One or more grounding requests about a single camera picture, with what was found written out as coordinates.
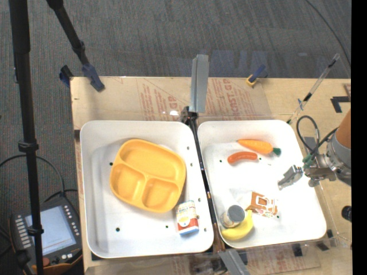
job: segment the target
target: banana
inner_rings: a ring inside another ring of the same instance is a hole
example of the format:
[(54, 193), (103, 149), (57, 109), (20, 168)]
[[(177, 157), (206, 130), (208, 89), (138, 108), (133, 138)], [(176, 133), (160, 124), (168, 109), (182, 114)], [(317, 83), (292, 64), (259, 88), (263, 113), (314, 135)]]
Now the banana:
[(253, 228), (252, 210), (248, 210), (245, 220), (243, 220), (240, 224), (238, 224), (234, 228), (225, 228), (220, 232), (223, 238), (235, 241), (245, 237), (252, 228)]

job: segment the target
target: toy carrot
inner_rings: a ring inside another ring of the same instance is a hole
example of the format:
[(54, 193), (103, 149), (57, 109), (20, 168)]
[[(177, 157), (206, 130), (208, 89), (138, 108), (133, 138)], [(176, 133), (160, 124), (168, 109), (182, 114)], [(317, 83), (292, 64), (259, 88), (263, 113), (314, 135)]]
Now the toy carrot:
[(229, 164), (233, 164), (239, 160), (256, 160), (257, 153), (254, 152), (237, 152), (227, 158)]
[(270, 154), (274, 152), (275, 155), (279, 156), (281, 153), (280, 148), (273, 148), (273, 146), (262, 140), (249, 140), (249, 139), (240, 139), (237, 141), (240, 145), (252, 149), (261, 154)]

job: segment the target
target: yellow and blue clamp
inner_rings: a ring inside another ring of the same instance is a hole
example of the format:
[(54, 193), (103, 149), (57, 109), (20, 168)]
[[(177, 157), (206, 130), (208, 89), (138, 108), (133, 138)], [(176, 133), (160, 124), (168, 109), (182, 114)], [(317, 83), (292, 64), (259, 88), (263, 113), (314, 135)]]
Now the yellow and blue clamp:
[(255, 85), (257, 77), (260, 75), (260, 73), (265, 69), (265, 65), (261, 64), (260, 67), (258, 68), (257, 71), (254, 72), (254, 74), (250, 75), (247, 79), (246, 79), (246, 83), (250, 86), (253, 87), (253, 85)]

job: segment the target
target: orange plate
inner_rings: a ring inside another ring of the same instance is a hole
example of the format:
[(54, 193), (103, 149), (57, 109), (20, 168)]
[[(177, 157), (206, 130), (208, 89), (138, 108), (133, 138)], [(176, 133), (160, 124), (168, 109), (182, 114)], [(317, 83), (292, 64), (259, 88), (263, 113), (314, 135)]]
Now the orange plate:
[(164, 213), (178, 202), (186, 179), (186, 164), (175, 152), (142, 139), (119, 149), (110, 173), (112, 192), (138, 208)]

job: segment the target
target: gray carpet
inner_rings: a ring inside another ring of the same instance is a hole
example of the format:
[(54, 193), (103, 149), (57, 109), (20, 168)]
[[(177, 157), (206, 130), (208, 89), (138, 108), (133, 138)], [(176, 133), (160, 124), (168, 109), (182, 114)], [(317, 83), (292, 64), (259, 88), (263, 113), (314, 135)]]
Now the gray carpet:
[[(351, 78), (352, 0), (64, 0), (87, 57), (100, 76), (191, 76), (192, 59), (209, 55), (210, 77), (247, 77), (260, 64), (268, 77), (317, 78), (336, 53), (328, 78)], [(69, 89), (59, 79), (81, 63), (46, 0), (28, 0), (37, 155), (76, 188)], [(0, 0), (0, 162), (19, 154), (23, 138), (14, 82), (8, 0)], [(25, 158), (0, 168), (0, 225), (29, 207)], [(55, 171), (38, 160), (40, 199), (60, 190)], [(68, 193), (77, 205), (77, 194)], [(0, 253), (8, 242), (0, 235)], [(0, 273), (22, 274), (11, 250)], [(78, 264), (66, 274), (82, 274)]]

